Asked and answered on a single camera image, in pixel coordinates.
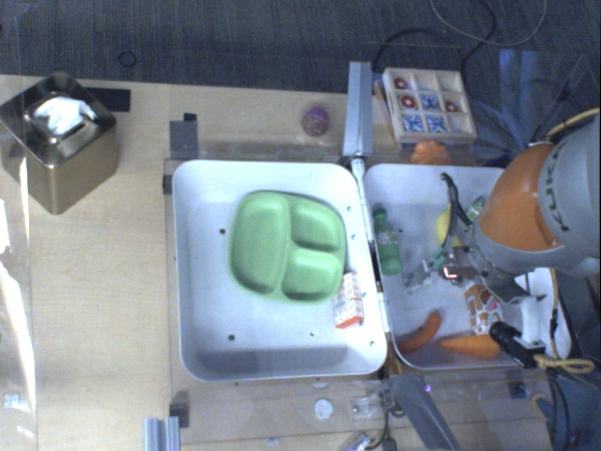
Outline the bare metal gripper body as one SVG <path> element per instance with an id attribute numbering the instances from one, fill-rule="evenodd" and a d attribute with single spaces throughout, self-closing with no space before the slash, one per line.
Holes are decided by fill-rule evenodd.
<path id="1" fill-rule="evenodd" d="M 456 246 L 452 249 L 440 275 L 452 283 L 464 283 L 481 277 L 481 272 L 470 261 L 471 250 L 468 246 Z"/>

